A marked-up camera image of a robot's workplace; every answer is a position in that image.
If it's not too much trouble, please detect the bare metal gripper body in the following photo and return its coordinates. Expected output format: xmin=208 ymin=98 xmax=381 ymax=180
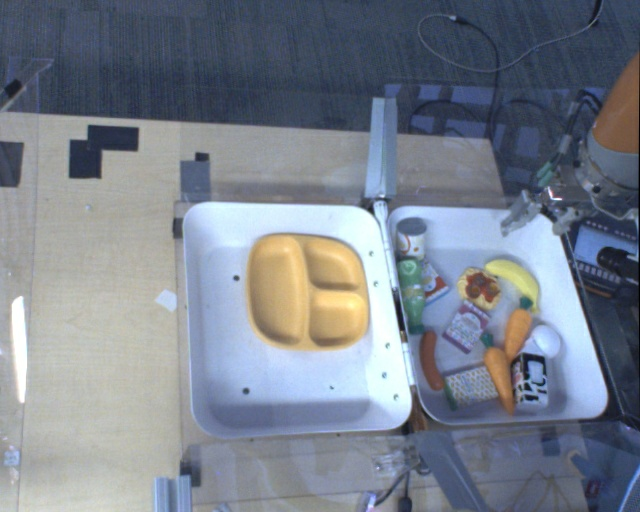
xmin=538 ymin=168 xmax=640 ymax=224

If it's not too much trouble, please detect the yellow banana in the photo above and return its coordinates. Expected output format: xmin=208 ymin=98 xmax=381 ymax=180
xmin=483 ymin=257 xmax=543 ymax=316

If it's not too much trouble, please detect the pizza slice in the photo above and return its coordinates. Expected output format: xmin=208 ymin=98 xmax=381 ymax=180
xmin=456 ymin=265 xmax=503 ymax=313

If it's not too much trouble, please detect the white and orange can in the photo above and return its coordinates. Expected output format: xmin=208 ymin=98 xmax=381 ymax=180
xmin=395 ymin=216 xmax=428 ymax=262

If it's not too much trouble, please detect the red and white packet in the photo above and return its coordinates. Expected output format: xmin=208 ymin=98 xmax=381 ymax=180
xmin=419 ymin=259 xmax=451 ymax=306

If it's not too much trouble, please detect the orange carrot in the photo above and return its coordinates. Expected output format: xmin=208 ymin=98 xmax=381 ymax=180
xmin=480 ymin=331 xmax=517 ymax=417
xmin=503 ymin=295 xmax=535 ymax=362

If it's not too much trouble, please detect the white egg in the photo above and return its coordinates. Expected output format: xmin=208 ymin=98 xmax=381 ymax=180
xmin=523 ymin=323 xmax=563 ymax=359

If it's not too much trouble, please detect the pink carton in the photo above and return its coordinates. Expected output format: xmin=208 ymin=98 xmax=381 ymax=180
xmin=441 ymin=299 xmax=492 ymax=355

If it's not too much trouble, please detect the green bottle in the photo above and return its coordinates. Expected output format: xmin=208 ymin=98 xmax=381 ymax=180
xmin=396 ymin=255 xmax=428 ymax=336

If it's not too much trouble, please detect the black and white milk carton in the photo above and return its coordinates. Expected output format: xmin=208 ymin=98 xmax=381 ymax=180
xmin=510 ymin=351 xmax=550 ymax=408

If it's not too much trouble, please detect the brown sausage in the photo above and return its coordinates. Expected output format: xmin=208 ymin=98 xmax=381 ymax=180
xmin=418 ymin=329 xmax=447 ymax=392

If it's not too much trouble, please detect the white plastic tray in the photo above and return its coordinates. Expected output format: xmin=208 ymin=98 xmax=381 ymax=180
xmin=386 ymin=205 xmax=610 ymax=427
xmin=181 ymin=200 xmax=414 ymax=441

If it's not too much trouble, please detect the green and white patterned box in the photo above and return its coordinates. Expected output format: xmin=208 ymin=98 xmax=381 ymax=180
xmin=442 ymin=364 xmax=501 ymax=412

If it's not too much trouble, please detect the orange divided plate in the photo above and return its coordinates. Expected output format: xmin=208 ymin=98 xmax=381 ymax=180
xmin=245 ymin=232 xmax=372 ymax=352

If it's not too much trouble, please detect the black cylinder on white bracket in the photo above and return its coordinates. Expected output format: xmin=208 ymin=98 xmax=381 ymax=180
xmin=596 ymin=244 xmax=640 ymax=287

